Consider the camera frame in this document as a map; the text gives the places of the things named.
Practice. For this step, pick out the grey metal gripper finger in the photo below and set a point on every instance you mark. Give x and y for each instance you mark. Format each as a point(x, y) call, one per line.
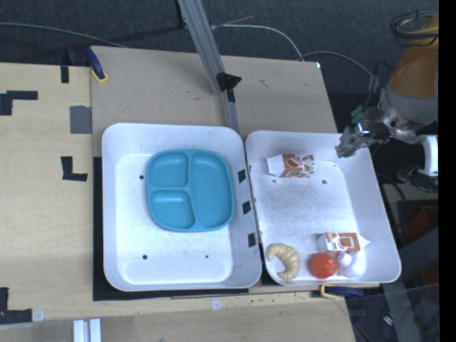
point(358, 139)
point(342, 149)

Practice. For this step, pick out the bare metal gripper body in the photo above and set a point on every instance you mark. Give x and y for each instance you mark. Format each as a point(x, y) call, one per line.
point(386, 127)

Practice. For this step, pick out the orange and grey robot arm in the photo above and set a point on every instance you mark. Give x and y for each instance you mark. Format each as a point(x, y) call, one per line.
point(415, 77)

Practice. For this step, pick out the orange and white carton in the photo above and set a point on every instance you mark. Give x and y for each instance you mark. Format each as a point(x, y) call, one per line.
point(342, 241)
point(290, 166)

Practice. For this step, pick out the white plastic tray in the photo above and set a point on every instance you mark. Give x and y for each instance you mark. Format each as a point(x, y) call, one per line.
point(178, 258)
point(303, 208)

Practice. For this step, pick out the small white bottle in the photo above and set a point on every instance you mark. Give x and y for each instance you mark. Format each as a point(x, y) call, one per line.
point(352, 265)

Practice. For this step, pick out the orange toy ball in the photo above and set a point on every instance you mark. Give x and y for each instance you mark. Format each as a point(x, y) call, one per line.
point(323, 265)

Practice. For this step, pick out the beige toy croissant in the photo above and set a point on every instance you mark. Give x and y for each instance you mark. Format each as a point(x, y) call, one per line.
point(290, 258)

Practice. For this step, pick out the blue divided plate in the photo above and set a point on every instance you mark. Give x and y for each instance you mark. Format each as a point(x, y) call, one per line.
point(210, 191)

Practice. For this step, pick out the pale wood board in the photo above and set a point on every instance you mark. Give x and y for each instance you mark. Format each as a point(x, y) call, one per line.
point(160, 87)

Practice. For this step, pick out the black cylinder on white bracket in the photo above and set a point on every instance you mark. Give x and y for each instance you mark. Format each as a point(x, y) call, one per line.
point(429, 155)

